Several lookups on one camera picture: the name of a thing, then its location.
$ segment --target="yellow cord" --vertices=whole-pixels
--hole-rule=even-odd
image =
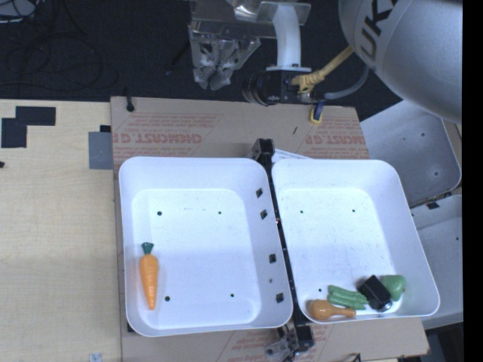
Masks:
[[[353,49],[349,46],[334,59],[332,59],[328,65],[323,69],[311,72],[310,74],[297,75],[291,80],[293,86],[299,86],[299,93],[308,93],[313,90],[314,86],[325,79],[332,71],[334,71],[345,59],[350,57]]]

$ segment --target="yellow clip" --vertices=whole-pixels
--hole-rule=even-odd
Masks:
[[[320,113],[319,119],[314,119],[315,109],[310,110],[310,123],[311,124],[320,124],[322,122],[322,113]]]

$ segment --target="black floor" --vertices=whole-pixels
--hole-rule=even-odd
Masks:
[[[203,89],[193,80],[188,42],[189,3],[177,0],[30,0],[35,11],[22,20],[0,16],[0,97],[4,99],[109,101],[111,96],[244,102],[243,81],[276,63],[276,40],[262,39],[232,83]],[[346,46],[337,0],[311,4],[301,27],[302,64],[317,70]],[[354,84],[362,61],[352,55],[318,86],[338,91]],[[354,106],[362,120],[400,99],[370,72],[355,93],[329,102]]]

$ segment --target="cardboard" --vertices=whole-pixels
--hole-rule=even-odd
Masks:
[[[320,124],[309,121],[311,106],[220,101],[132,98],[111,99],[115,177],[119,294],[124,362],[266,361],[264,348],[278,339],[276,329],[142,337],[128,330],[118,169],[138,155],[175,157],[247,157],[258,138],[277,149],[310,158],[367,159],[368,150],[353,107],[326,106]],[[297,360],[338,362],[415,356],[429,353],[419,318],[312,325],[315,345]]]

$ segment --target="orange carrot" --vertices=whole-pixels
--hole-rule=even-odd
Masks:
[[[154,247],[152,243],[142,244],[144,255],[139,261],[141,281],[143,282],[144,295],[150,310],[156,305],[156,294],[158,291],[158,259],[151,254]]]

